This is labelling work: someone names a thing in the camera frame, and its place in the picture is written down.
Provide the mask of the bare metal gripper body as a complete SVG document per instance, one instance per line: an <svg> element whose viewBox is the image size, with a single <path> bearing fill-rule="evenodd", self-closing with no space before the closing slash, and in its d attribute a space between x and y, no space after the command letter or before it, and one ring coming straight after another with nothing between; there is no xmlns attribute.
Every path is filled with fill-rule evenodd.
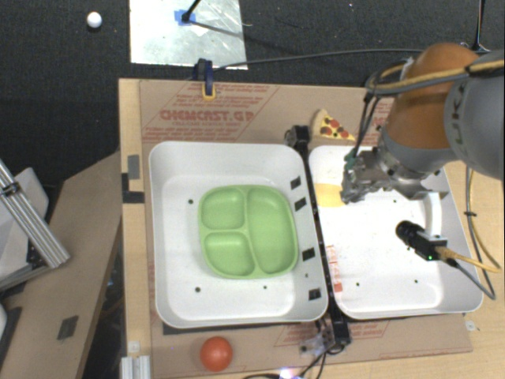
<svg viewBox="0 0 505 379"><path fill-rule="evenodd" d="M386 149L372 148L344 157L341 199L345 204L363 201L369 193L395 190L409 200L421 199L429 189L422 185L426 173L412 171Z"/></svg>

